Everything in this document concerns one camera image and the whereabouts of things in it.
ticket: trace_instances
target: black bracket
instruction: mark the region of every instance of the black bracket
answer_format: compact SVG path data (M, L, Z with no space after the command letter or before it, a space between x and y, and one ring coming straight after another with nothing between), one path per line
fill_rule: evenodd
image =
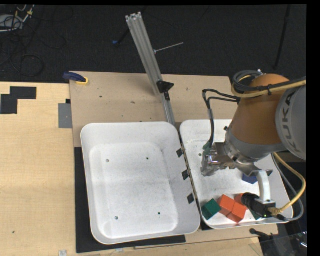
M170 101L169 90L174 87L175 84L172 82L158 81L156 85L158 86L159 92L164 94L165 99Z

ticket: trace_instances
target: white tray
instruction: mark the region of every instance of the white tray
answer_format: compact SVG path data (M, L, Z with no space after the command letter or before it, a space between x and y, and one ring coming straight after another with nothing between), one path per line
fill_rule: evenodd
M226 132L224 127L229 126L231 120L214 121L214 142L224 142ZM242 181L243 173L238 169L219 170L212 176L201 174L203 146L208 142L211 134L209 120L188 120L181 124L180 135L189 164L194 189L198 198L199 206L202 207L211 199L218 201L223 194L234 198L237 194L253 193L260 195L258 182L250 184ZM255 164L262 170L273 170L269 176L271 199L276 202L277 207L282 207L290 200L282 181L281 175L270 156L258 161ZM283 214L286 218L293 217L293 209L289 207ZM209 220L206 220L201 213L203 221L212 229L227 229L250 225L285 223L276 218L260 218L256 220L252 213L247 210L244 219L236 223L221 213L217 213Z
M91 123L81 131L91 231L106 245L184 235L200 226L176 128Z

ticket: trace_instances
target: wooden table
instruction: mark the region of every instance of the wooden table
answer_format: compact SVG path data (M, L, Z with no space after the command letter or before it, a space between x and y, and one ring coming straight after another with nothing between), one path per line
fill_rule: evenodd
M94 80L100 81L100 88L104 88L103 81L106 77L112 77L113 83L116 82L119 86L123 83L124 77L130 79L134 85L148 81L145 74L86 72L85 75L89 77L91 83ZM230 85L227 77L164 75L163 78L176 84L170 96L173 109L178 108L180 111L176 115L176 121L179 123L190 117L188 114L184 116L183 109L197 106L198 99L196 103L193 100L193 95L196 94L189 93L190 91L201 91L202 87L215 83L219 86L221 83ZM0 94L9 94L10 87L36 87L37 95L35 100L18 99L17 114L0 114L0 255L58 256L59 253L64 255L64 250L67 256L103 256L115 253L114 249L81 254L76 252L74 147L79 145L75 135L81 126L90 121L89 118L79 120L82 116L81 108L76 106L80 102L85 106L86 102L91 102L90 97L88 96L85 101L81 97L76 97L72 93L75 88L73 82L70 84L0 82ZM109 97L102 92L98 94L99 99L105 97L111 105L120 104L119 98L115 98L112 94ZM148 94L147 97L150 97L148 106L153 106L152 121L164 118L161 103L153 105L150 103L151 95ZM66 99L70 98L75 132L69 128L59 128L58 104L64 104ZM130 98L124 96L122 99L130 100L126 102L129 106L143 108L139 98L135 98L134 95ZM206 119L207 111L204 107L204 104L198 106L199 109L203 109L203 114L194 111L191 116ZM225 110L225 107L219 108L217 116L221 117ZM113 116L110 120L114 122L116 119ZM250 234L249 229L250 227L208 231L199 229L193 234L186 235L184 244L129 247L123 251L126 256L256 256L255 250L259 248L257 246L259 239L256 235ZM278 227L276 224L259 225L259 231L275 235L278 233Z

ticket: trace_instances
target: robotic arm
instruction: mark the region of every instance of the robotic arm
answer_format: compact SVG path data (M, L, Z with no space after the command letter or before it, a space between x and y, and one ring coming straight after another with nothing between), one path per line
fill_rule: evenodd
M240 83L251 77L249 86ZM277 74L243 71L233 81L232 92L240 98L238 108L226 127L225 141L213 143L212 139L205 145L201 173L211 176L229 167L256 176L260 196L245 193L242 203L262 218L274 217L279 211L271 199L268 175L272 170L261 170L255 162L287 150L306 160L306 78L289 81Z

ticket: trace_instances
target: orange block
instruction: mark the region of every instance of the orange block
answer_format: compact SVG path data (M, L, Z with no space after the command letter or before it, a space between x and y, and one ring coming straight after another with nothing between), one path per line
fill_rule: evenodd
M219 213L225 216L229 215L232 212L232 209L234 208L235 202L236 202L235 200L223 194L218 199L218 204L221 207L221 210L219 211Z
M226 217L236 223L239 223L245 218L246 211L247 207L235 201L231 213L229 213Z
M236 201L237 203L241 204L241 205L244 205L242 202L241 202L241 198L243 196L244 193L241 193L241 194L237 194L234 198L234 201Z

